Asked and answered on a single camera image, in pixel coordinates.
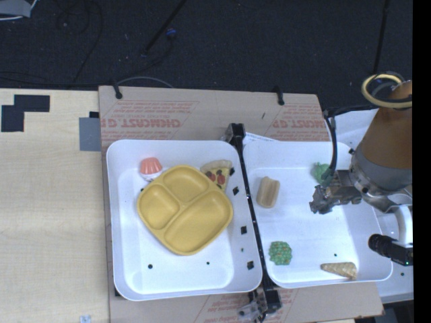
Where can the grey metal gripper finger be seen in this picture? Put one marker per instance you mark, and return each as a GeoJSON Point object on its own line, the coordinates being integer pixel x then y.
{"type": "Point", "coordinates": [320, 205]}
{"type": "Point", "coordinates": [321, 190]}

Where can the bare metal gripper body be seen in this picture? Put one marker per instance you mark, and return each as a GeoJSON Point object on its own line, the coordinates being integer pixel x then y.
{"type": "Point", "coordinates": [350, 187]}

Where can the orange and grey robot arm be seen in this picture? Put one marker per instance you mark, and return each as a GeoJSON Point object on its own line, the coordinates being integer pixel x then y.
{"type": "Point", "coordinates": [387, 136]}

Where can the green toy broccoli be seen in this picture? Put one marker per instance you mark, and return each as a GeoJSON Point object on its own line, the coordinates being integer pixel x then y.
{"type": "Point", "coordinates": [320, 172]}

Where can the white plastic tray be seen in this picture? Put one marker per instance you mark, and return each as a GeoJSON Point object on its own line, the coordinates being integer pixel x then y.
{"type": "Point", "coordinates": [313, 234]}
{"type": "Point", "coordinates": [188, 274]}

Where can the tan toy hot dog bun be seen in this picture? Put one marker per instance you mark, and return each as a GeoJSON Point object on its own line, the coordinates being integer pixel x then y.
{"type": "Point", "coordinates": [267, 192]}

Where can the green toy grapes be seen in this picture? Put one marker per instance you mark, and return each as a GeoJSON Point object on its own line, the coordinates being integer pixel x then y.
{"type": "Point", "coordinates": [280, 253]}

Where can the tan toy waffle wedge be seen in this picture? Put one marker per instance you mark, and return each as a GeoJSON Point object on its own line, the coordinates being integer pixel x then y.
{"type": "Point", "coordinates": [341, 268]}

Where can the thin black rod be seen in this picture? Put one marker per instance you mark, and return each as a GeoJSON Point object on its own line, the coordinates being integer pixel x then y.
{"type": "Point", "coordinates": [252, 210]}

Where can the toy pizza slice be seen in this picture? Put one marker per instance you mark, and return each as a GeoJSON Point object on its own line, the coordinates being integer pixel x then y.
{"type": "Point", "coordinates": [219, 172]}

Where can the yellow divided plate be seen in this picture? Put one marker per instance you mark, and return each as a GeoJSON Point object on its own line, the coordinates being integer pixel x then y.
{"type": "Point", "coordinates": [185, 210]}

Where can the brown cardboard board red print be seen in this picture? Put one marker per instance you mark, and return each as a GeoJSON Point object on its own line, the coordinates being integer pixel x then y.
{"type": "Point", "coordinates": [202, 119]}

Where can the black cylinder on white bracket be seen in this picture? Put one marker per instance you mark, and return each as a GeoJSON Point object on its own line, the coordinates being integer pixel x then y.
{"type": "Point", "coordinates": [390, 247]}

